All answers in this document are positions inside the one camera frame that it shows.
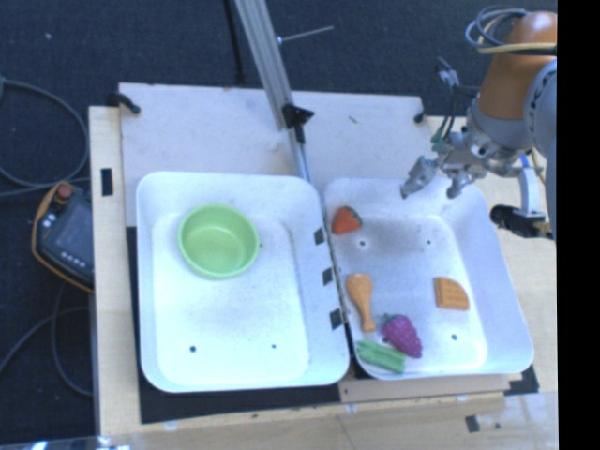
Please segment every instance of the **wooden table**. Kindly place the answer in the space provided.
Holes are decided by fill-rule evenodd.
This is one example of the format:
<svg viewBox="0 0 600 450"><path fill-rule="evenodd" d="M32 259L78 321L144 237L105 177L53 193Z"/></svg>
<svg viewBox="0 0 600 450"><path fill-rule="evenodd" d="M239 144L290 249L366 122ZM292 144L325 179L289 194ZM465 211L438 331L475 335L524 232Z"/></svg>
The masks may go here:
<svg viewBox="0 0 600 450"><path fill-rule="evenodd" d="M465 444L492 448L494 443L558 447L556 248L549 241L526 240L506 231L498 231L498 236L532 336L539 393L505 397L509 381L520 375L436 379L405 386L344 379L337 404L143 425L129 287L121 113L92 107L89 118L97 430L102 444L227 449L398 448L398 443L410 448ZM435 127L436 119L429 120ZM516 180L490 176L478 186L490 206L519 205Z"/></svg>

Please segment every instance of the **toy bread slice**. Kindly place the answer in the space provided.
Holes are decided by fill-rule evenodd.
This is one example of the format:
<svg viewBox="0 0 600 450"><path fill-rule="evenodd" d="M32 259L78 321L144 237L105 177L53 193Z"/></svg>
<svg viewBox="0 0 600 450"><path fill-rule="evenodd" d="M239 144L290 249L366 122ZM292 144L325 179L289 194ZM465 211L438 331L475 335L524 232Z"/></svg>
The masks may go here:
<svg viewBox="0 0 600 450"><path fill-rule="evenodd" d="M435 300L440 308L469 309L469 297L460 284L448 277L436 277Z"/></svg>

